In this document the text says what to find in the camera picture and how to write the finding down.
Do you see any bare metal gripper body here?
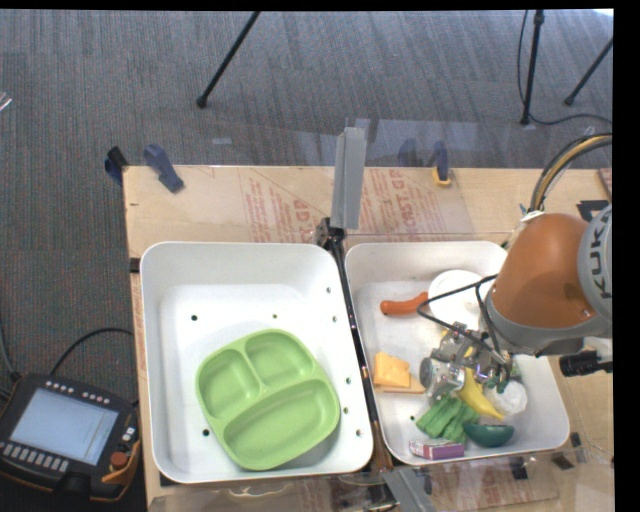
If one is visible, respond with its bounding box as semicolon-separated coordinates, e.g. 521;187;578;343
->
431;321;514;387

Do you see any tan bread slice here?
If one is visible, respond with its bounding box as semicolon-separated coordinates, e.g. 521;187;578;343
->
374;374;427;395

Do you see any green celery bunch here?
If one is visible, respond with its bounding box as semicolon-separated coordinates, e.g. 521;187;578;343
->
415;395;481;444

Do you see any yellow banana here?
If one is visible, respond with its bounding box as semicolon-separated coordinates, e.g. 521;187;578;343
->
456;367;506;422

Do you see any yellow cheese wedge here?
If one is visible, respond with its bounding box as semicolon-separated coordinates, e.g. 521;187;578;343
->
372;351;412;389

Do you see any white crumpled packet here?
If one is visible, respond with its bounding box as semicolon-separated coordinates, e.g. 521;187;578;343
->
483;378;529;417

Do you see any white bowl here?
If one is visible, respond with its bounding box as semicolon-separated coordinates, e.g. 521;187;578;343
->
427;269;490;327

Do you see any pink and purple carton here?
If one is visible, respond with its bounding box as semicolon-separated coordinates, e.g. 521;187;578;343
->
408;437;467;462

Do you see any dark green bowl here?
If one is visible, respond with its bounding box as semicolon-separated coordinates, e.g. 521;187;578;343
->
462;422;516;449

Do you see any orange sausage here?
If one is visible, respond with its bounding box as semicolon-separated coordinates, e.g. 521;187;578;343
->
379;291;431;318

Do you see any white plastic tray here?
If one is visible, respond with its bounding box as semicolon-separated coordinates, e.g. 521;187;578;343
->
343;240;571;467
139;241;375;485

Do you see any green divided plate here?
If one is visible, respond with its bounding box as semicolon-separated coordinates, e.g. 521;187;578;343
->
194;328;342;472

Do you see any brown cardboard board red print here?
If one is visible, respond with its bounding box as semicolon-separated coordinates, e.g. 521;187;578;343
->
121;164;614;512

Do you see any black tripod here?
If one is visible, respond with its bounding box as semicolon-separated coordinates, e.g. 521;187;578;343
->
195;10;263;110
518;10;614;127

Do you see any black cylinder on white bracket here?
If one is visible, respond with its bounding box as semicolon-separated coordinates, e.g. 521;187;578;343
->
558;337;614;379

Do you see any black block with thin wires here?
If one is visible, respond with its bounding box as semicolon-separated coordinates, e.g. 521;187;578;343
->
315;218;346;251

